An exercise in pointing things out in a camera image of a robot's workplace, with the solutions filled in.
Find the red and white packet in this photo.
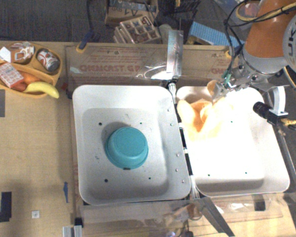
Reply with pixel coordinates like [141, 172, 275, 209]
[0, 62, 25, 89]

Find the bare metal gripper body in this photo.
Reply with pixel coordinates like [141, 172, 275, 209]
[215, 66, 259, 94]

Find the teal bowl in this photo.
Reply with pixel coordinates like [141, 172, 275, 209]
[104, 126, 149, 171]

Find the thin black and white rod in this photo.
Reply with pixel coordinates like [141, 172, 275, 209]
[167, 81, 201, 200]

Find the orange carrot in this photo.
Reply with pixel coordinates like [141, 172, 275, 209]
[19, 71, 41, 85]

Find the brown cardboard board red print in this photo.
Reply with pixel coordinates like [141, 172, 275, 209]
[65, 42, 285, 232]

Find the orange divided plate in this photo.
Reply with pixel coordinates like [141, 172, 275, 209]
[0, 41, 63, 99]

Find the yellow banana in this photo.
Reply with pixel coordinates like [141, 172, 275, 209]
[23, 81, 60, 99]

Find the white plastic tray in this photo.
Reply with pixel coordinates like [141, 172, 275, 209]
[72, 84, 192, 206]
[175, 85, 291, 198]

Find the yellow and orange soft toy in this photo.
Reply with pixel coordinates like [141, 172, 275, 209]
[176, 79, 235, 141]

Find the red and white can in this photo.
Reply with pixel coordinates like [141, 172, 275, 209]
[36, 48, 61, 72]

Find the black cylinder on white bracket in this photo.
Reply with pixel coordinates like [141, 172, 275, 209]
[252, 85, 290, 126]

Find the white and orange carton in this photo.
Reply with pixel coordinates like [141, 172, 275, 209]
[0, 41, 35, 64]

